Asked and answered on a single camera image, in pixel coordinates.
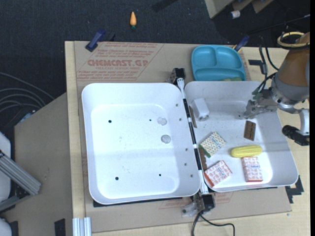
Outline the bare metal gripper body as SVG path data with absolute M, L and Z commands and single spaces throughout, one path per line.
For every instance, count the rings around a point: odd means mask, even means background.
M 251 107 L 252 111 L 257 111 L 259 114 L 274 112 L 277 109 L 290 114 L 299 114 L 304 109 L 296 109 L 294 106 L 297 103 L 298 101 L 286 97 L 277 90 L 263 90 L 262 92 L 258 92 L 253 97 L 253 100 L 248 101 L 247 108 Z

